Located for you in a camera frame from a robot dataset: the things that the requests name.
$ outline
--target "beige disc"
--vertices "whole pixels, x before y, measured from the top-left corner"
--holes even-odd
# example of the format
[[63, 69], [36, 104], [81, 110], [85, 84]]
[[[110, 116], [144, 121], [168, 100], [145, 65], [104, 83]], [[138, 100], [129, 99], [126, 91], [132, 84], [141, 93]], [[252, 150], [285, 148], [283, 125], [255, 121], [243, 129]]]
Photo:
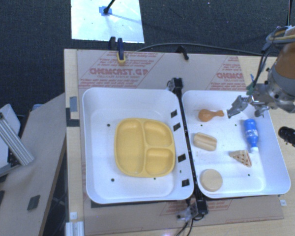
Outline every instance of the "beige disc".
[[201, 173], [200, 183], [207, 191], [217, 191], [221, 188], [223, 179], [218, 171], [207, 169]]

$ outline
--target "yellow plate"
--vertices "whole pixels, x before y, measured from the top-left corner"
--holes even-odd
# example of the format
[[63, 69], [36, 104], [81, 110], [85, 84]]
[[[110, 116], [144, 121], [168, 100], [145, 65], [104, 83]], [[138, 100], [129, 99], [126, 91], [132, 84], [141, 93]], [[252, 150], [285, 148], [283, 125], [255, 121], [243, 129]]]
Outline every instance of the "yellow plate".
[[156, 120], [128, 118], [115, 133], [115, 161], [133, 177], [162, 177], [175, 165], [175, 144], [170, 128]]

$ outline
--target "wooden table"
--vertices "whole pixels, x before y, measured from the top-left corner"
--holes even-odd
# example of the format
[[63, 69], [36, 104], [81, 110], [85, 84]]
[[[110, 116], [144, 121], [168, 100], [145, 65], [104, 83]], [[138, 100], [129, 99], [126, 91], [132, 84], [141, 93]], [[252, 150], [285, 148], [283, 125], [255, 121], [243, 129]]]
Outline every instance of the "wooden table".
[[[238, 57], [245, 82], [249, 82], [250, 74], [255, 75], [259, 64], [259, 57]], [[78, 95], [77, 87], [77, 50], [65, 50], [65, 79], [66, 79], [66, 108], [70, 108], [70, 95]], [[268, 58], [267, 66], [271, 67], [275, 58]], [[266, 80], [266, 73], [263, 73], [259, 82]], [[295, 129], [295, 114], [288, 114], [284, 111], [270, 111], [274, 129], [276, 132], [281, 126], [293, 127]], [[71, 112], [71, 119], [79, 118], [79, 109]], [[281, 138], [278, 138], [283, 157], [291, 178], [290, 191], [280, 197], [286, 201], [283, 208], [284, 219], [259, 221], [250, 223], [236, 223], [214, 226], [195, 226], [191, 235], [212, 235], [212, 236], [268, 236], [268, 235], [295, 235], [295, 148], [286, 145]], [[67, 153], [68, 153], [68, 182], [69, 182], [69, 212], [72, 213], [70, 222], [84, 220], [83, 193], [82, 193], [82, 168], [80, 132], [75, 127], [67, 128]], [[159, 236], [175, 235], [179, 229], [163, 229], [156, 231], [133, 232], [113, 234], [120, 236]]]

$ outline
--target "black connector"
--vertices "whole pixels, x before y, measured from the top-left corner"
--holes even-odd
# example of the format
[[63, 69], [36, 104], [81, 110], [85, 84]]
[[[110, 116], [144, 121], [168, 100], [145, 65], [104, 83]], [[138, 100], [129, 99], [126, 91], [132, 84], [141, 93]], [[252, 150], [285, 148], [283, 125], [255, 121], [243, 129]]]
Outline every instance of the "black connector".
[[281, 127], [279, 129], [279, 136], [287, 143], [295, 147], [295, 130], [288, 127]]

